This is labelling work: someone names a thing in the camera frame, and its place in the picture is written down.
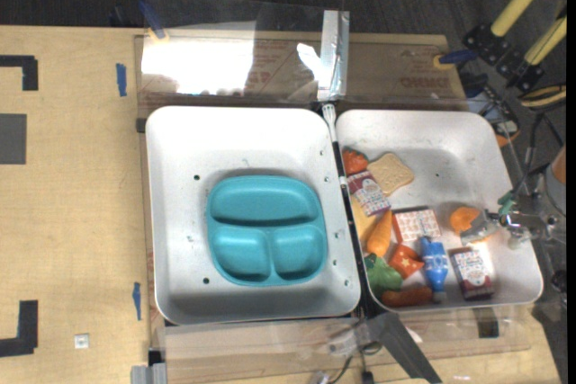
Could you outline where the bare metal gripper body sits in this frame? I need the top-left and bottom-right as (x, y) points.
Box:
(499, 192), (567, 245)

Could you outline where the orange toy carrot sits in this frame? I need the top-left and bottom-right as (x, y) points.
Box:
(365, 209), (394, 259)

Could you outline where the dark red printed carton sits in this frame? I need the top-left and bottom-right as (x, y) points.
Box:
(449, 246), (496, 301)

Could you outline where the blue divided plate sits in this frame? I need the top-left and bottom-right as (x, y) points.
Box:
(204, 174), (329, 288)

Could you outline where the blue plastic bottle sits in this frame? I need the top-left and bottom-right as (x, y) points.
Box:
(418, 235), (451, 304)

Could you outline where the tan toy bread slice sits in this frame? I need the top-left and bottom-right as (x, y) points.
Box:
(365, 152), (416, 196)

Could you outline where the red and white printed carton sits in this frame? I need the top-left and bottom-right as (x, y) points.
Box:
(346, 170), (392, 218)

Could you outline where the orange toy food piece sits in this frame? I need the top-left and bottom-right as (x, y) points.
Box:
(449, 206), (482, 237)

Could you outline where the orange-red toy sausage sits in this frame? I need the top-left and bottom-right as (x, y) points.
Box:
(381, 284), (435, 308)

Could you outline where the green toy broccoli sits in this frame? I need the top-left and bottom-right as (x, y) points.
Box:
(364, 253), (404, 299)

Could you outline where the red toy strawberry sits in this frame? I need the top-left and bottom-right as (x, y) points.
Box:
(341, 146), (371, 176)

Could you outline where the red and white flat box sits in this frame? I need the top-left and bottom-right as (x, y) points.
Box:
(391, 207), (443, 245)

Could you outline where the red carton with yellow star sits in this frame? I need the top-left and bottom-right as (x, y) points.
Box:
(387, 243), (426, 281)

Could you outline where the white plastic tray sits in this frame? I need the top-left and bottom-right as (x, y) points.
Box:
(335, 108), (545, 314)
(144, 104), (363, 326)

